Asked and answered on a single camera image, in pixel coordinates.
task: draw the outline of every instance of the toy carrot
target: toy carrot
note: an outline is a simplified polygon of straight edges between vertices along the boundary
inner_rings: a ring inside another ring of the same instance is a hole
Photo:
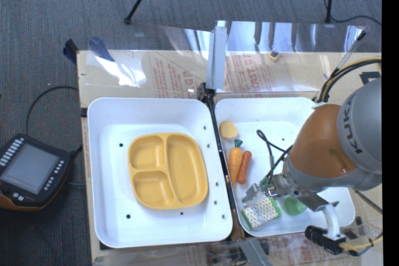
[[[239,171],[239,167],[243,162],[243,151],[239,148],[242,145],[241,140],[234,140],[234,148],[230,150],[229,160],[228,160],[228,169],[231,179],[231,184],[234,186],[236,184],[237,175]]]
[[[252,153],[250,151],[245,151],[243,153],[243,162],[239,167],[237,175],[237,182],[239,184],[245,184],[245,182],[247,181],[247,171],[248,171],[249,162],[251,162],[251,158],[252,158]]]

